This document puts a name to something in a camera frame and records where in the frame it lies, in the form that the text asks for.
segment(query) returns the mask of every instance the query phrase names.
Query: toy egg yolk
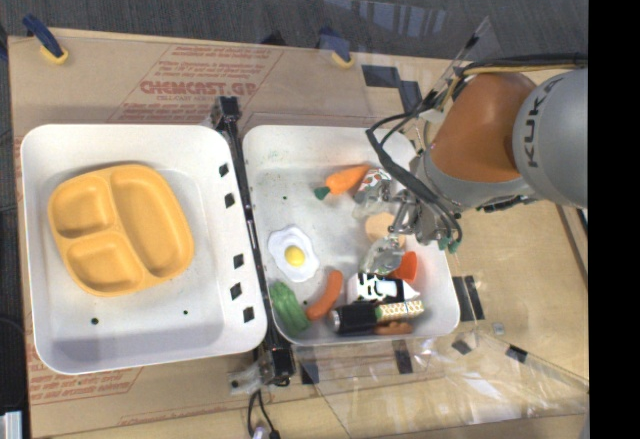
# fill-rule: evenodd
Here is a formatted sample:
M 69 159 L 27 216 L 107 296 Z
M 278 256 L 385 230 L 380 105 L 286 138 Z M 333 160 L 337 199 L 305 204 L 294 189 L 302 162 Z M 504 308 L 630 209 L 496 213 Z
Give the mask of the toy egg yolk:
M 299 267 L 304 263 L 304 252 L 302 252 L 302 249 L 300 247 L 291 245 L 285 249 L 284 259 L 287 260 L 287 263 L 289 263 L 289 265 Z

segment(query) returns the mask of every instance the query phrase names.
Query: black tape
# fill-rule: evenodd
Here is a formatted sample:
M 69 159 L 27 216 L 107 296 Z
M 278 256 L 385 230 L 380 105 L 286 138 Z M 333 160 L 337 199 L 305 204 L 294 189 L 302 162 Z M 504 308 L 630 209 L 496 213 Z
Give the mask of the black tape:
M 318 365 L 315 363 L 300 364 L 300 376 L 302 377 L 302 383 L 305 385 L 317 384 L 320 382 Z
M 398 68 L 393 66 L 372 66 L 363 64 L 362 75 L 367 87 L 384 87 L 387 89 L 397 89 L 400 86 L 400 73 Z
M 467 287 L 467 293 L 469 294 L 469 300 L 471 301 L 471 307 L 473 308 L 473 314 L 476 320 L 484 320 L 484 311 L 482 304 L 480 304 L 480 295 L 476 289 L 476 281 L 472 275 L 468 275 L 464 278 L 465 286 Z
M 509 349 L 505 353 L 507 357 L 511 357 L 511 359 L 515 359 L 519 363 L 524 363 L 527 360 L 528 352 L 513 345 L 509 345 Z
M 451 346 L 455 348 L 462 355 L 467 355 L 471 350 L 473 350 L 466 341 L 461 339 L 454 341 L 451 343 Z
M 467 287 L 460 276 L 453 276 L 453 288 L 456 290 L 456 296 L 458 297 L 458 304 L 460 305 L 460 321 L 472 322 L 473 321 L 473 308 L 471 307 L 471 301 L 469 300 L 469 294 L 467 293 Z
M 393 353 L 396 357 L 398 372 L 401 375 L 413 373 L 413 366 L 411 365 L 411 356 L 409 355 L 407 342 L 403 339 L 395 339 L 391 342 L 391 345 L 393 346 Z
M 404 108 L 405 112 L 413 110 L 422 101 L 422 91 L 418 82 L 402 80 L 398 90 L 400 91 L 402 108 Z

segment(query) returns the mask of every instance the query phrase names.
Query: black battery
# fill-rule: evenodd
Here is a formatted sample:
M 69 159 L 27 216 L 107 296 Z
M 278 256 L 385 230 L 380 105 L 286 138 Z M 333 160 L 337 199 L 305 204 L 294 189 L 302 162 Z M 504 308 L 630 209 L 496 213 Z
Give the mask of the black battery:
M 366 334 L 378 324 L 376 304 L 358 302 L 340 306 L 327 315 L 327 320 L 338 334 Z

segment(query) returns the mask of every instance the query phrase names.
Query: orange toy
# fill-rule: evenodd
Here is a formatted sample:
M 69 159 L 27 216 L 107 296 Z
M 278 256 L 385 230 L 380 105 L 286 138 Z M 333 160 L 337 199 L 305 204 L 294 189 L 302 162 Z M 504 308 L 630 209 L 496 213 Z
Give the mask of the orange toy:
M 415 281 L 416 275 L 418 275 L 418 255 L 414 251 L 405 252 L 400 266 L 389 275 L 408 283 Z
M 316 188 L 313 192 L 320 200 L 324 199 L 329 193 L 333 195 L 342 194 L 362 183 L 369 169 L 371 169 L 370 165 L 357 165 L 356 167 L 334 172 L 327 177 L 324 187 Z
M 340 296 L 343 281 L 344 276 L 340 270 L 332 270 L 329 272 L 324 294 L 307 308 L 306 315 L 309 320 L 319 320 L 331 310 L 331 307 Z

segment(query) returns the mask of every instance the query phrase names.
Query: metal bracket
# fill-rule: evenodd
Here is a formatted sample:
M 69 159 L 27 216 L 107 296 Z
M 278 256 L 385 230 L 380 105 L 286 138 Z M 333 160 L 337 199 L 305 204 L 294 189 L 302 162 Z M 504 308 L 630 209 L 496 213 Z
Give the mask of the metal bracket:
M 242 142 L 238 135 L 237 123 L 240 117 L 238 98 L 235 96 L 220 96 L 211 111 L 211 122 L 214 125 L 214 129 L 225 133 L 225 138 L 231 148 L 231 156 L 247 222 L 247 232 L 251 238 L 253 257 L 262 292 L 262 302 L 267 312 L 267 334 L 256 349 L 256 361 L 242 372 L 229 374 L 231 390 L 236 393 L 251 392 L 248 389 L 253 388 L 255 390 L 263 384 L 286 386 L 296 371 L 291 345 L 280 335 L 273 320 L 269 289 L 262 268 L 262 255 L 256 240 L 253 206 L 251 205 L 249 182 L 244 166 L 245 159 L 242 151 Z
M 418 202 L 416 198 L 409 193 L 408 190 L 401 190 L 393 198 L 394 202 L 400 203 L 400 208 L 396 213 L 393 224 L 389 226 L 389 233 L 412 235 L 414 233 L 414 225 L 418 217 Z

